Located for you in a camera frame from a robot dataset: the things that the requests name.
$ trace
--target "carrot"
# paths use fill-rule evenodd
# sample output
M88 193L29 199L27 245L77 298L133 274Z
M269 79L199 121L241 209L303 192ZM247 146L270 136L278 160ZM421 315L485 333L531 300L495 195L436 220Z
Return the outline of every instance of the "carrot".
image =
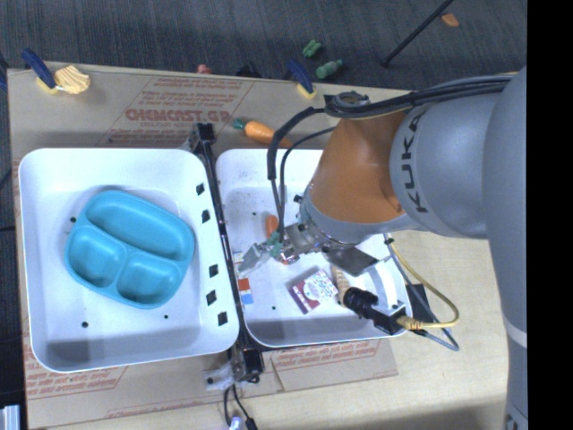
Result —
M259 121L248 121L245 123L240 119L236 119L233 123L233 127L235 129L244 129L244 133L247 137L258 143L264 143L265 145L270 144L275 134L273 129ZM279 148L290 148L291 146L293 146L293 143L286 137L278 143Z
M278 228L278 218L275 215L267 215L265 219L265 231L267 232L267 238L270 237Z

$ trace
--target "yellow cable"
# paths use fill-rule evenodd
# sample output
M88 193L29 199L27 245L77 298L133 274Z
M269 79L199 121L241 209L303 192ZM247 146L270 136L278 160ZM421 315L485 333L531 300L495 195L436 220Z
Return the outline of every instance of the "yellow cable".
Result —
M418 274L412 266L404 259L404 257L400 254L400 252L396 249L393 243L390 243L389 247L392 249L392 252L396 255L400 263L420 282L423 283L425 287L427 287L434 295L436 295L439 299L441 299L444 303L446 303L451 310L454 312L454 318L449 322L422 322L420 320L416 320L415 318L408 317L407 315L403 315L399 317L396 322L399 323L401 326L406 328L407 330L423 330L425 328L449 328L454 326L458 323L459 320L459 311L458 308L447 298L445 297L438 289L436 289L433 285L431 285L426 279L424 279L420 274Z

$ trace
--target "blue plate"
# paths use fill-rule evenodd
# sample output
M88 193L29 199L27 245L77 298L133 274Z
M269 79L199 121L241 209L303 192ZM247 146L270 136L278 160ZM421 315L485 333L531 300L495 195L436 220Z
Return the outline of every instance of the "blue plate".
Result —
M187 224L123 191L96 194L65 245L65 265L82 285L142 309L165 304L179 289L195 249Z

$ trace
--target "table surface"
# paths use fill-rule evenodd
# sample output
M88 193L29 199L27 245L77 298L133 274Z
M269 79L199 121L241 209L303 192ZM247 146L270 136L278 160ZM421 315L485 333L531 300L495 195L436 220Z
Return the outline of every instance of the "table surface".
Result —
M57 68L58 64L51 63L50 66ZM80 105L71 106L68 111L64 111L62 103L72 103L72 96L59 99L59 109L49 113L47 110L53 110L55 102L35 84L33 73L11 71L9 100L15 165L37 148L97 146L102 134L109 133L110 125L124 125L116 118L114 121L106 116L106 109L116 106L114 101L125 91L122 89L125 85L110 80L118 73L133 74L134 77L151 74L92 65L81 66L81 69L92 76L92 86L99 95L93 95L91 102L78 96L76 104ZM192 79L207 76L163 74ZM320 100L309 102L294 91L292 82L244 79L243 87L248 89L248 94L233 104L233 116L260 116L261 121L284 123L301 109L317 106ZM328 84L317 84L316 88L319 98L321 94L349 89ZM372 100L404 93L371 88L360 88L360 91L369 94ZM78 116L85 118L94 109L99 110L102 119L96 122L88 117L78 125ZM220 119L223 115L211 117ZM216 126L218 143L214 150L217 154L234 147L259 148L229 125L224 125L223 119L220 121ZM297 131L298 136L332 124L332 118L316 116L303 131ZM321 148L325 141L326 138L318 139L312 147ZM17 233L21 248L21 231ZM453 336L460 350L454 352L431 340L406 333L390 341L398 366L396 376L244 399L242 403L260 429L501 428L508 351L487 241L413 231L396 233L393 237L398 250L410 264L458 307L461 318L453 329ZM26 303L25 293L21 298ZM430 301L438 317L448 320L449 309L432 296ZM237 410L233 401L229 407L232 411ZM118 427L224 429L226 425L223 406L219 402L58 428L104 430Z

